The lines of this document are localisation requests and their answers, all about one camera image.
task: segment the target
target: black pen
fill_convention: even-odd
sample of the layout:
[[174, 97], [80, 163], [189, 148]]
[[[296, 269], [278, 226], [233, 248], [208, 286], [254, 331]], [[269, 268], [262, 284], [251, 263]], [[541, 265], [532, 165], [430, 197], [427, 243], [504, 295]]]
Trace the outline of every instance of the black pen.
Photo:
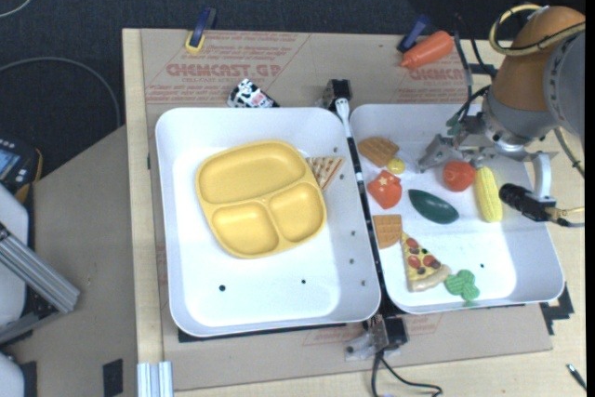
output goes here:
[[575, 367], [572, 364], [567, 364], [566, 367], [568, 367], [568, 370], [573, 375], [576, 382], [578, 382], [584, 390], [587, 390], [587, 383], [583, 380], [583, 378], [578, 373], [578, 371], [575, 369]]

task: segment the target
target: yellow corn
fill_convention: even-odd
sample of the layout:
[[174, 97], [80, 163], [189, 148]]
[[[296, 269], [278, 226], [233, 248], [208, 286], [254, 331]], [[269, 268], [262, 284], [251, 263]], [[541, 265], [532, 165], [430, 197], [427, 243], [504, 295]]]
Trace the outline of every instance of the yellow corn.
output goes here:
[[496, 178], [489, 167], [477, 169], [475, 176], [475, 193], [486, 222], [499, 222], [502, 220], [502, 202], [498, 196]]

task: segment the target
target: toy tomato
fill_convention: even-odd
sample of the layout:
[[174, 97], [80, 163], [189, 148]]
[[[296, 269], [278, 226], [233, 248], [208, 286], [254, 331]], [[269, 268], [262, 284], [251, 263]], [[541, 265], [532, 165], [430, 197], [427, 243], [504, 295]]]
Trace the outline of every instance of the toy tomato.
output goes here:
[[367, 185], [367, 190], [384, 209], [397, 205], [403, 194], [401, 180], [387, 170], [381, 171], [378, 177]]
[[443, 179], [453, 192], [462, 192], [475, 180], [475, 167], [464, 161], [450, 161], [444, 165]]

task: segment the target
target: yellow plate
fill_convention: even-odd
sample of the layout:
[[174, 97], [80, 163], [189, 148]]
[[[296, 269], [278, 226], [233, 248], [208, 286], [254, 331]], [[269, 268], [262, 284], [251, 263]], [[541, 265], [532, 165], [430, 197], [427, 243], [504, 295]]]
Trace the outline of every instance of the yellow plate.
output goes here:
[[306, 160], [280, 140], [252, 142], [206, 159], [196, 192], [229, 253], [260, 258], [303, 244], [326, 223], [324, 198]]

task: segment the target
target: wooden table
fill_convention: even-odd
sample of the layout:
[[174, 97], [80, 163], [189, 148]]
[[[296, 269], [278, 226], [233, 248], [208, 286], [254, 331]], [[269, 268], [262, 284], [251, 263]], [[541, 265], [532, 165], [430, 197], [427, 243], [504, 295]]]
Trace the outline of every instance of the wooden table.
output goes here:
[[[394, 45], [399, 37], [394, 38]], [[376, 44], [374, 35], [357, 35], [357, 41]], [[134, 256], [134, 286], [138, 362], [156, 364], [164, 360], [164, 342], [161, 333], [161, 311], [158, 295], [156, 254], [154, 246], [152, 185], [147, 168], [149, 150], [147, 114], [143, 78], [141, 31], [123, 31], [124, 68], [126, 82], [126, 128], [130, 177], [130, 209]], [[471, 60], [468, 42], [464, 45]], [[501, 57], [487, 42], [480, 42], [484, 61], [496, 66]], [[553, 138], [539, 145], [544, 151], [560, 151]], [[582, 151], [576, 138], [569, 138], [576, 151]], [[573, 207], [584, 204], [584, 181], [571, 168], [565, 157], [552, 164], [552, 195], [559, 206]], [[425, 364], [399, 368], [406, 379], [431, 382], [443, 388], [444, 395], [567, 395], [580, 396], [583, 390], [573, 380], [567, 364], [573, 364], [584, 376], [587, 372], [586, 307], [585, 307], [585, 233], [584, 229], [564, 229], [550, 226], [550, 233], [564, 270], [568, 290], [574, 305], [569, 320], [556, 321], [552, 336], [553, 350], [506, 357], [482, 358], [444, 364]], [[370, 376], [367, 372], [348, 372], [322, 377], [305, 377], [265, 383], [217, 387], [177, 392], [188, 396], [266, 396], [266, 395], [369, 395]], [[397, 382], [388, 372], [381, 371], [377, 381], [380, 393], [416, 395], [413, 388]]]

